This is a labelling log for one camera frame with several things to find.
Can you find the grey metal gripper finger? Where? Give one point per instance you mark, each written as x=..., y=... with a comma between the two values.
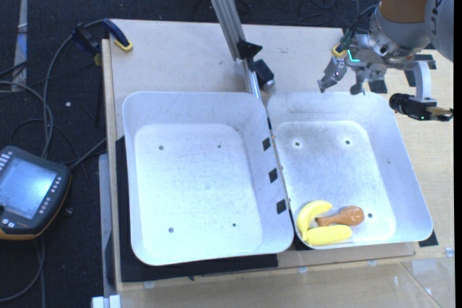
x=331, y=76
x=361, y=77

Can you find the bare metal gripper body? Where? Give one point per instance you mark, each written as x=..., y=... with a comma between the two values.
x=382, y=48

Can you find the white plastic tray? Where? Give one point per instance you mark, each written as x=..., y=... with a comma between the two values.
x=198, y=184
x=343, y=173

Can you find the brown chicken drumstick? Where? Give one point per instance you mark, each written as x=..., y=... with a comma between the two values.
x=346, y=216

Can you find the yellow banana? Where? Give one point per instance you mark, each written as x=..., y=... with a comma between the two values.
x=309, y=215

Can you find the pale wood board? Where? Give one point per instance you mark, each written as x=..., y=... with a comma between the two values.
x=180, y=57

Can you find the yellow corn cob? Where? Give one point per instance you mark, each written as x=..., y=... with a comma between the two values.
x=330, y=235

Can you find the black cylinder on white bracket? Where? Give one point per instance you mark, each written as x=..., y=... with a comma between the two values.
x=409, y=106

